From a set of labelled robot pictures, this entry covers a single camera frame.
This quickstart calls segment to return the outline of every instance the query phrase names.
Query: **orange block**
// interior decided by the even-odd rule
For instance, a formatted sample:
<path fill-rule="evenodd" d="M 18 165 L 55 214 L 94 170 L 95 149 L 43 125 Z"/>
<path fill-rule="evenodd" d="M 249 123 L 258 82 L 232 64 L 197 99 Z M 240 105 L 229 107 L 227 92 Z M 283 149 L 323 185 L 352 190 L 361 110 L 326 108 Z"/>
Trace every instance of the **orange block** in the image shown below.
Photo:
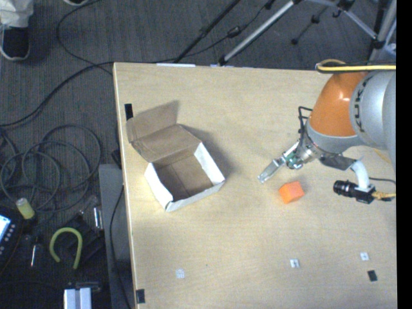
<path fill-rule="evenodd" d="M 290 203 L 291 201 L 298 200 L 300 197 L 304 196 L 304 192 L 299 181 L 285 183 L 281 186 L 279 192 L 284 203 Z"/>

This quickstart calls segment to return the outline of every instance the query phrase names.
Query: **table top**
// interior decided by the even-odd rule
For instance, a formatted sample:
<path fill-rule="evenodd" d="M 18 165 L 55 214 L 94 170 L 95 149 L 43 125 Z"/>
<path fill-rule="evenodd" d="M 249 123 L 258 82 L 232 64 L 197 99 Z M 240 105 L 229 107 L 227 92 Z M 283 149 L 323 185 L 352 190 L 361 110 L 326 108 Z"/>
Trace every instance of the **table top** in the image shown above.
<path fill-rule="evenodd" d="M 338 196 L 333 183 L 356 182 L 354 173 L 319 161 L 258 181 L 298 139 L 297 108 L 313 107 L 329 75 L 115 63 L 114 76 L 139 308 L 397 308 L 396 201 Z M 178 123 L 203 141 L 226 182 L 165 212 L 144 178 L 147 162 L 127 140 L 124 104 L 136 114 L 174 101 Z M 362 146 L 344 155 L 362 158 L 371 177 L 395 179 L 384 153 Z M 296 180 L 305 195 L 283 203 L 278 189 Z"/>

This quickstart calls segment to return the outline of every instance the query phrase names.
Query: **yellow-green curved tube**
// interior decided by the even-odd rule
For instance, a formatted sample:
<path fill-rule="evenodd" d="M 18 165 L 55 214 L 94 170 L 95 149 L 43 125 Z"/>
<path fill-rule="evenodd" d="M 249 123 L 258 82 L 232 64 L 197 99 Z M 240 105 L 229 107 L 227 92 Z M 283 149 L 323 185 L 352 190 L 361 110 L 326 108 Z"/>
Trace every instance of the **yellow-green curved tube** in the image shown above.
<path fill-rule="evenodd" d="M 73 269 L 77 269 L 80 263 L 80 255 L 82 253 L 83 237 L 81 233 L 77 231 L 76 229 L 65 227 L 65 228 L 61 228 L 58 231 L 56 231 L 50 240 L 50 245 L 49 245 L 50 254 L 56 262 L 61 261 L 60 258 L 57 256 L 56 252 L 54 251 L 54 243 L 56 242 L 57 237 L 59 237 L 59 234 L 62 234 L 63 232 L 71 232 L 77 236 L 77 253 L 76 253 L 75 262 L 73 264 Z"/>

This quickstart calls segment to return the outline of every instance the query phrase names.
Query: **open box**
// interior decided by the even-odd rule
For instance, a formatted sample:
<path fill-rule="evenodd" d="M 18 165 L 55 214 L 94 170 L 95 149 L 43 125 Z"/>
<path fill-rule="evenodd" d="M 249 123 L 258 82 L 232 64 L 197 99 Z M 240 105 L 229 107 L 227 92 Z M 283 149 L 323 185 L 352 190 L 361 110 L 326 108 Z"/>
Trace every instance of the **open box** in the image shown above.
<path fill-rule="evenodd" d="M 177 124 L 172 102 L 126 122 L 127 138 L 149 163 L 144 176 L 167 212 L 217 192 L 225 182 L 201 140 Z"/>

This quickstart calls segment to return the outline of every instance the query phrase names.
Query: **gray carpet floor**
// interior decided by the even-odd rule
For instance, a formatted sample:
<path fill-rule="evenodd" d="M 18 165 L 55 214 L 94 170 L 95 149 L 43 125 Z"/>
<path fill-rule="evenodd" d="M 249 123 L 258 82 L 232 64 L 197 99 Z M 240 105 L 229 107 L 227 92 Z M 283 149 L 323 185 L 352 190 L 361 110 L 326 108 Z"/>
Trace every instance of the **gray carpet floor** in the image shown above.
<path fill-rule="evenodd" d="M 112 67 L 110 62 L 173 61 L 199 36 L 200 30 L 208 27 L 231 1 L 102 0 L 81 8 L 64 19 L 59 32 L 60 41 L 66 48 L 64 49 L 57 39 L 56 27 L 59 21 L 75 8 L 61 0 L 35 0 L 35 13 L 30 19 L 29 58 L 23 62 L 10 62 L 4 58 L 0 60 L 2 129 L 19 152 L 23 153 L 41 141 L 51 129 L 66 124 L 80 125 L 92 131 L 99 139 L 101 157 L 97 154 L 92 137 L 83 129 L 65 127 L 54 132 L 52 137 L 78 147 L 91 166 L 114 163 L 111 154 L 118 145 L 113 78 L 109 74 Z M 241 0 L 190 51 L 191 56 L 181 62 L 204 66 L 216 64 L 222 55 L 228 54 L 289 0 L 277 0 L 272 9 L 262 9 L 239 36 L 192 55 L 226 36 L 230 29 L 249 23 L 267 1 Z M 294 6 L 253 44 L 233 57 L 228 65 L 313 70 L 315 63 L 324 59 L 340 59 L 345 62 L 367 60 L 371 38 L 345 15 L 332 17 L 332 13 L 336 12 L 333 8 L 323 13 L 319 24 L 309 27 L 297 45 L 291 44 L 291 40 L 310 22 L 311 16 L 322 9 L 321 5 L 308 1 Z M 356 0 L 351 10 L 368 26 L 373 27 L 377 12 L 376 2 Z M 75 58 L 67 50 L 95 64 L 107 62 L 103 65 L 106 71 L 89 68 L 80 72 L 91 64 Z M 35 111 L 46 99 L 46 103 L 34 116 L 24 122 L 7 125 Z M 1 140 L 0 144 L 0 162 L 4 164 L 12 153 Z M 67 182 L 76 183 L 76 180 L 88 175 L 82 160 L 72 149 L 54 147 L 50 148 L 50 151 L 53 151 L 53 156 L 65 170 L 65 177 L 71 180 Z M 52 187 L 53 165 L 45 163 L 40 172 L 39 164 L 33 166 L 31 169 L 35 181 L 30 181 L 39 182 L 38 179 L 41 179 L 47 183 L 47 180 L 50 180 L 49 187 Z M 15 189 L 14 195 L 21 196 L 19 191 L 24 192 L 27 189 Z M 94 174 L 90 178 L 85 198 L 90 194 L 98 195 L 98 192 L 98 176 Z M 71 203 L 71 200 L 77 198 L 76 195 L 78 194 L 60 194 L 65 203 Z M 7 199 L 0 191 L 0 203 L 3 202 L 7 202 Z M 55 214 L 39 229 L 45 245 L 51 234 L 66 223 L 82 205 L 84 200 L 72 209 Z M 90 211 L 85 218 L 92 219 Z M 42 270 L 28 272 L 26 262 L 15 258 L 4 272 L 0 283 L 18 281 L 21 284 L 15 284 L 18 286 L 13 292 L 5 288 L 3 292 L 0 290 L 0 308 L 58 308 L 56 303 L 61 301 L 61 294 L 36 284 L 39 281 L 55 285 L 61 290 L 69 283 L 77 281 L 100 281 L 107 284 L 104 250 L 92 261 L 74 272 L 68 262 L 58 265 L 48 258 Z M 98 303 L 96 308 L 109 308 L 109 292 L 106 290 L 106 293 L 103 293 L 106 295 L 95 297 Z"/>

